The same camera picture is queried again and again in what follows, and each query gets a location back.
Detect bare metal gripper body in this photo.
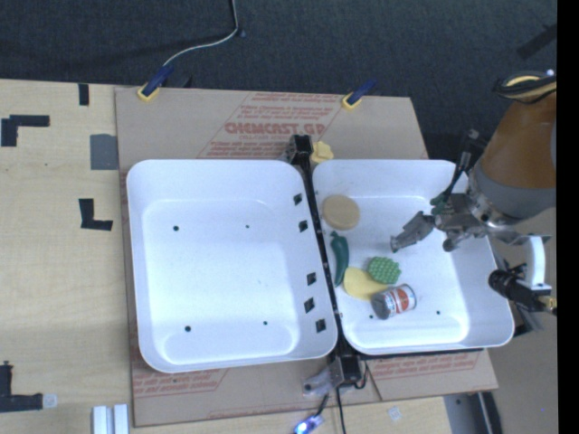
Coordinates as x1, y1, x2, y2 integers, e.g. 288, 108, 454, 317
432, 193, 511, 239

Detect green toy grapes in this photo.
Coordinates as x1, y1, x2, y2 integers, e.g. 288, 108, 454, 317
365, 256, 403, 285

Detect white plastic tray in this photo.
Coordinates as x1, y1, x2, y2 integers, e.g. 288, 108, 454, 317
126, 158, 340, 374
311, 158, 517, 357

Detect red and white can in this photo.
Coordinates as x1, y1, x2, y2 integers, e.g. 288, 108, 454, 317
371, 283, 417, 321

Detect tan round biscuit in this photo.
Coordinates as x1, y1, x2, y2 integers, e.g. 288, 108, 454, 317
321, 194, 362, 231

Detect green toy pepper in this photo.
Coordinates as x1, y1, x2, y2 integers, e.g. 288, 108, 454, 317
329, 231, 351, 288

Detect pale yellow toy piece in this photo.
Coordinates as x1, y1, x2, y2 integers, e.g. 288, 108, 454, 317
310, 140, 336, 165

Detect brown cardboard board red print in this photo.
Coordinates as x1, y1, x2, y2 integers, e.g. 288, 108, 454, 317
113, 87, 499, 429

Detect black cylinder on white bracket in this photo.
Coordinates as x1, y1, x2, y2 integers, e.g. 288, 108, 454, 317
488, 235, 555, 316

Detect black block with wires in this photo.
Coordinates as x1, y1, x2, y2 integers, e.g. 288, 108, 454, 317
333, 354, 365, 387
288, 134, 314, 165

